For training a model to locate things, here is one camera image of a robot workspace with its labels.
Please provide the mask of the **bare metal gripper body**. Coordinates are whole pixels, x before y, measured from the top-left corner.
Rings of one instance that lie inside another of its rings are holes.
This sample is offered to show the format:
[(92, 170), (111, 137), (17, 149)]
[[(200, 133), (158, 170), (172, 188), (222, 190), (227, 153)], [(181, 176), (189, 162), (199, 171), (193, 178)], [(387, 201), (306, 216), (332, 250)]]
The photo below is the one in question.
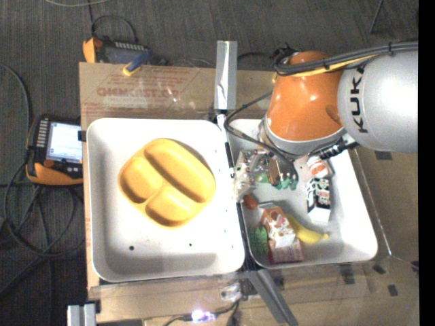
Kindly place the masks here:
[(237, 170), (256, 175), (258, 183), (269, 183), (278, 186), (281, 183), (279, 163), (273, 154), (265, 149), (250, 149), (239, 152)]

